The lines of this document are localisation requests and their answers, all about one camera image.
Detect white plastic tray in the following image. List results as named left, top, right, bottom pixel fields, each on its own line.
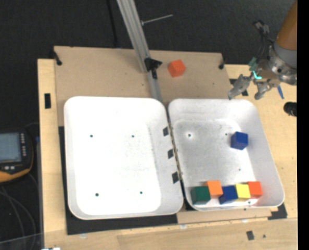
left=167, top=98, right=286, bottom=213
left=63, top=95, right=185, bottom=221

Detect blue cube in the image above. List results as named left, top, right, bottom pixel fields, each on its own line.
left=230, top=131, right=249, bottom=151
left=218, top=185, right=239, bottom=205

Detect yellow cube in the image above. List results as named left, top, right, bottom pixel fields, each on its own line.
left=235, top=183, right=252, bottom=200

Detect black cylinder on white bracket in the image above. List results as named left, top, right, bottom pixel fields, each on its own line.
left=283, top=101, right=298, bottom=117

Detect brown cardboard board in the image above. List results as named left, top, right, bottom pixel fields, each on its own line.
left=53, top=45, right=279, bottom=225

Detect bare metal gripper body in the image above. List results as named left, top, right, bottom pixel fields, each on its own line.
left=255, top=58, right=298, bottom=86

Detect orange cube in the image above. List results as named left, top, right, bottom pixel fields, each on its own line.
left=247, top=181, right=264, bottom=198
left=205, top=180, right=224, bottom=199
left=168, top=59, right=187, bottom=78

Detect green cube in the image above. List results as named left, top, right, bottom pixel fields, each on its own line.
left=190, top=185, right=211, bottom=206

